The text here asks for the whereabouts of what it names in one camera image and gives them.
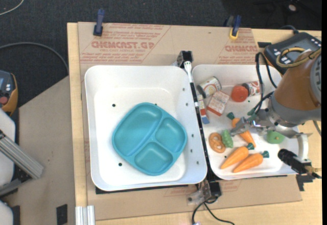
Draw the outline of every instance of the black floor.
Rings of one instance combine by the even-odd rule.
[[[0,45],[44,44],[67,62],[66,23],[96,21],[99,8],[106,12],[104,22],[221,27],[229,15],[239,14],[242,27],[278,29],[292,25],[299,30],[321,30],[322,0],[300,0],[295,14],[285,11],[288,1],[255,5],[258,1],[272,0],[25,0],[16,10],[0,15]],[[0,13],[19,2],[0,0]],[[32,45],[0,49],[0,70],[15,74],[18,106],[67,75],[58,57]]]

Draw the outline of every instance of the blue plate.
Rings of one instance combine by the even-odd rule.
[[[141,103],[131,109],[112,135],[115,151],[136,169],[152,176],[169,170],[186,142],[184,127],[151,103]]]

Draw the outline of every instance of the wooden table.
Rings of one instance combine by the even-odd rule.
[[[291,35],[289,30],[252,30],[256,42],[279,42],[285,35]],[[321,36],[321,32],[308,32]],[[83,117],[81,103],[81,79],[79,63],[78,24],[67,24],[69,79],[71,88],[72,130],[74,148],[74,177],[76,206],[85,207],[87,202],[85,154],[83,140]],[[313,166],[321,166],[321,137],[317,134],[311,122],[300,127],[302,132],[314,133],[309,138],[309,158]],[[322,224],[322,180],[315,179],[313,183],[305,184],[301,193],[302,201],[293,203],[271,204],[252,207],[213,210],[219,218],[230,220],[235,224]],[[97,221],[97,224],[191,224],[191,212],[144,216],[124,219]],[[198,211],[197,221],[202,225],[215,224],[215,220],[207,211]]]

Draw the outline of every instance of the red button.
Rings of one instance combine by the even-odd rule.
[[[0,97],[0,104],[2,105],[6,105],[8,102],[8,98],[3,96],[3,97]]]

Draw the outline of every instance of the orange carrot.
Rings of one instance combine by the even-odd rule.
[[[269,153],[267,151],[264,151],[262,154],[256,153],[256,154],[251,154],[248,156],[243,162],[241,162],[234,170],[233,172],[240,172],[243,170],[248,170],[250,168],[259,166],[262,164],[264,158],[268,158]]]
[[[231,119],[231,125],[233,126],[233,128],[236,127],[236,124],[239,122],[239,118],[235,118],[234,114],[228,113],[227,117],[229,119]],[[254,147],[256,147],[256,144],[254,142],[254,139],[250,133],[249,130],[245,131],[244,133],[240,133],[240,136],[247,142],[247,143],[252,143]]]
[[[246,157],[248,157],[250,149],[254,149],[252,143],[249,143],[247,146],[238,147],[228,156],[228,158],[224,161],[220,168],[225,169],[227,167],[230,167],[234,163],[244,160]]]

